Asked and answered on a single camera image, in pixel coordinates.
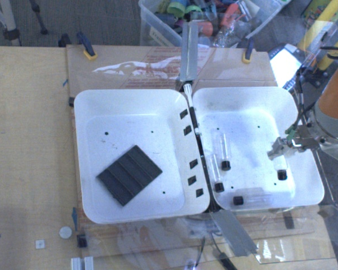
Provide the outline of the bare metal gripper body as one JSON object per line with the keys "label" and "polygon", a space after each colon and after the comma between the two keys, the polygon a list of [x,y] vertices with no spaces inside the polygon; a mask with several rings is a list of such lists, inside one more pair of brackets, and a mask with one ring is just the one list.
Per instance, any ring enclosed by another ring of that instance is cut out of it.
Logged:
{"label": "bare metal gripper body", "polygon": [[315,150],[319,148],[319,143],[309,132],[307,125],[291,125],[287,129],[287,144],[290,148],[298,152]]}

